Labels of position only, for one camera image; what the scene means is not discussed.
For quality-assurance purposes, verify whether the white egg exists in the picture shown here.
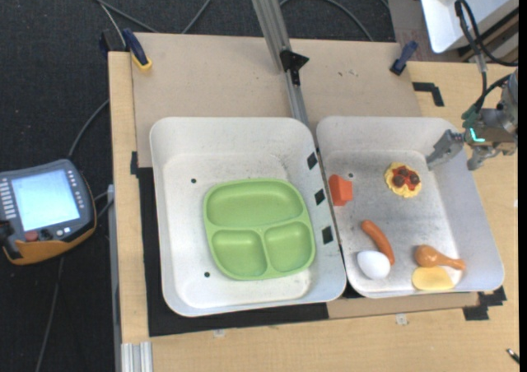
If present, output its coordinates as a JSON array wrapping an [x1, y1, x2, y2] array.
[[356, 249, 392, 281]]

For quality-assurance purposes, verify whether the orange sausage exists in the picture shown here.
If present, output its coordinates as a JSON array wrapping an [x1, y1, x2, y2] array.
[[361, 219, 396, 267]]

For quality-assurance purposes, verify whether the yellow potato slice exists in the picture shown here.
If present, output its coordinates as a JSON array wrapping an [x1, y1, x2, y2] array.
[[411, 265, 456, 292]]

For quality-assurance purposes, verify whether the yellow spaghetti with meatballs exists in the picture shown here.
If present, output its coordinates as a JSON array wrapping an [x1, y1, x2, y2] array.
[[384, 161, 422, 199]]

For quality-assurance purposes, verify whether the white plastic tray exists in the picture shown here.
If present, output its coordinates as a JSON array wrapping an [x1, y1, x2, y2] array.
[[315, 115, 506, 300], [148, 116, 348, 318]]

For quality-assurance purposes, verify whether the brown cardboard board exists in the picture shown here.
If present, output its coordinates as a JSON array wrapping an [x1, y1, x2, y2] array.
[[130, 31, 482, 321]]

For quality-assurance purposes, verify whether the green divided plate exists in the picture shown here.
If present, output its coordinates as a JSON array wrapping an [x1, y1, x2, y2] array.
[[203, 178, 317, 281]]

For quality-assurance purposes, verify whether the orange block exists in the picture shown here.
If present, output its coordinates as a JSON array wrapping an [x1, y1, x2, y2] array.
[[328, 174, 354, 207]]

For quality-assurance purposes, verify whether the brown chicken drumstick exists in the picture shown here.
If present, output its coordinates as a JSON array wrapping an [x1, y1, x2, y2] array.
[[413, 244, 467, 272]]

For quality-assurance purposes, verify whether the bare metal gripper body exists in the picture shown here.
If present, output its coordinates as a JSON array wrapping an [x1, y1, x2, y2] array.
[[464, 103, 520, 157]]

